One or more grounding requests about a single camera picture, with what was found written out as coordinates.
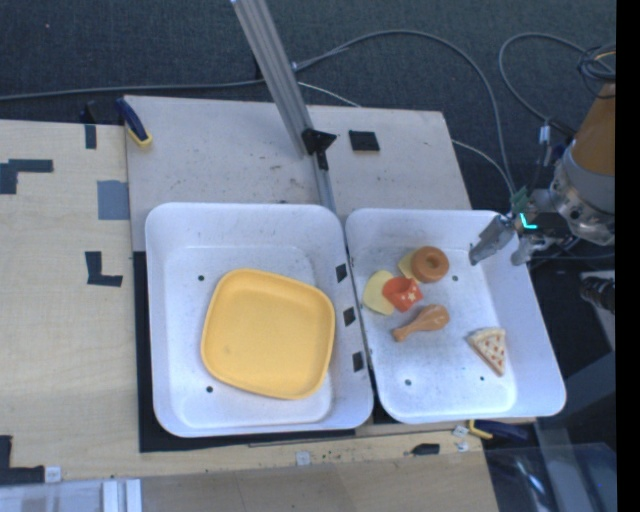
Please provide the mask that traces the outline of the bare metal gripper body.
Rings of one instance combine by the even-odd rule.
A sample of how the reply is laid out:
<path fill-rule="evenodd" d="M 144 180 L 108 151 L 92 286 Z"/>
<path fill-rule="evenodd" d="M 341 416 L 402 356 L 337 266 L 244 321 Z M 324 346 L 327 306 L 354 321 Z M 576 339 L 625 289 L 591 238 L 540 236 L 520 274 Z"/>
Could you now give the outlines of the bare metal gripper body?
<path fill-rule="evenodd" d="M 561 241 L 570 237 L 598 246 L 615 244 L 615 218 L 583 201 L 573 188 L 535 189 L 519 212 L 520 231 Z"/>

